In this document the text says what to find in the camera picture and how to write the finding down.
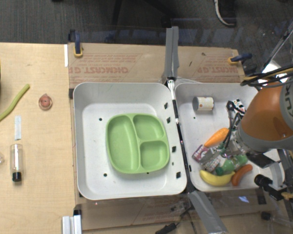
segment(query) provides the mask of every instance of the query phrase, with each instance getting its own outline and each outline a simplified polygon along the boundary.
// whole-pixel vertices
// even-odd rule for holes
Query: black cap
[[[268,213],[268,212],[262,212],[260,216],[261,216],[262,219],[264,219],[264,220],[269,220],[269,219],[271,218],[272,215],[271,215],[270,213]]]
[[[14,182],[19,182],[21,181],[21,173],[20,172],[16,172],[12,174],[12,180]]]

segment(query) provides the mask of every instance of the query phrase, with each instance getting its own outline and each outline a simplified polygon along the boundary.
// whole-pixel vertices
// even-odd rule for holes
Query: green bottle
[[[215,171],[218,176],[221,176],[223,174],[238,170],[247,162],[248,158],[246,155],[235,155],[234,157],[227,159],[221,167],[216,167]]]

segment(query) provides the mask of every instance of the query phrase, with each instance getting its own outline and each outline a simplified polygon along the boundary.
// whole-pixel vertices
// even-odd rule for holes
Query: green plate
[[[149,173],[164,168],[169,161],[166,131],[154,115],[112,117],[106,127],[106,144],[112,166],[121,173]]]

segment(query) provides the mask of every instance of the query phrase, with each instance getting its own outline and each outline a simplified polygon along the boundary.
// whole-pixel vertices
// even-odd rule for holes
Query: white tray
[[[192,154],[204,144],[208,138],[223,127],[229,127],[228,113],[226,104],[228,100],[240,99],[246,109],[257,90],[249,86],[241,87],[240,84],[210,84],[210,83],[181,83],[175,88],[175,95],[181,122],[181,132],[187,153],[188,165],[190,166],[190,178],[193,185],[203,192],[214,192],[224,190],[240,190],[258,188],[254,183],[257,174],[262,174],[272,178],[269,168],[261,169],[251,162],[253,170],[247,173],[238,186],[232,186],[231,183],[223,187],[214,187],[207,184],[200,177],[199,171],[202,166],[192,158]],[[194,111],[192,100],[194,97],[213,97],[214,109],[212,111]],[[277,150],[271,150],[265,153],[274,161],[279,161]],[[284,179],[284,170],[279,164]]]
[[[176,195],[185,189],[186,172],[167,87],[159,83],[86,82],[75,88],[73,98],[77,184],[85,198]],[[149,174],[122,174],[112,167],[105,141],[106,124],[111,117],[125,113],[152,114],[162,121],[170,148],[166,167]]]

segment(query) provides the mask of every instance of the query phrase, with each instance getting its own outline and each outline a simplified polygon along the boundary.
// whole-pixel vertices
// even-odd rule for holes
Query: white cylinder
[[[211,111],[214,109],[212,97],[194,97],[192,101],[194,111]]]

